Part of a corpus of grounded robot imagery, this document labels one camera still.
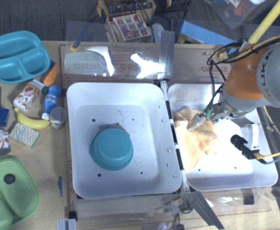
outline blue cube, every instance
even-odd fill
[[[6,127],[9,119],[9,109],[0,107],[0,126]]]

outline yellow banana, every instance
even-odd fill
[[[20,113],[18,108],[15,108],[16,119],[19,123],[32,128],[32,129],[43,129],[49,125],[49,121],[44,119],[32,119],[27,117],[25,114]]]

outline blue bowl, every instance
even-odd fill
[[[121,129],[106,129],[93,139],[90,154],[100,167],[116,171],[125,168],[131,161],[133,146],[129,135]]]

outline wooden table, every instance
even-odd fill
[[[63,64],[60,58],[60,46],[66,45],[67,42],[60,41],[44,41],[43,42],[50,58],[55,62]],[[191,47],[177,46],[179,52],[180,48]],[[58,74],[56,84],[61,85],[61,72]],[[11,131],[16,123],[16,116],[13,111],[12,102],[20,90],[25,86],[25,83],[6,85],[0,82],[1,87],[1,106],[10,111],[10,117],[6,129]],[[28,112],[28,116],[39,118],[43,112],[44,96],[40,97],[33,104]],[[64,97],[60,97],[58,105],[64,106]],[[15,230],[56,230],[57,220],[67,219],[70,211],[70,187],[69,187],[69,142],[67,142],[68,123],[66,128],[54,130],[50,126],[40,130],[40,138],[33,148],[28,148],[17,142],[10,141],[11,155],[19,158],[28,168],[41,194],[41,205],[39,210],[27,221],[17,225]],[[58,188],[58,179],[62,178],[63,188],[62,195]],[[280,230],[280,211],[275,197],[270,193],[269,189],[257,189],[261,199],[259,205],[250,207],[249,209],[234,209],[233,212],[222,211],[222,208],[214,210],[218,215],[219,220],[224,225],[225,229],[253,229],[253,230]],[[210,194],[203,194],[207,197],[212,197]],[[185,229],[197,228],[201,230],[216,229],[215,226],[207,226],[205,221],[201,219],[196,212],[193,212],[192,217],[183,219],[181,223],[185,225]],[[89,229],[89,225],[77,222],[78,230]],[[141,225],[125,226],[111,229],[140,230]]]

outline tan cloth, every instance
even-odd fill
[[[177,141],[185,171],[194,169],[198,161],[205,155],[214,155],[217,152],[218,137],[213,123],[205,122],[199,127],[188,131],[190,121],[200,111],[184,108],[174,116],[174,126]]]

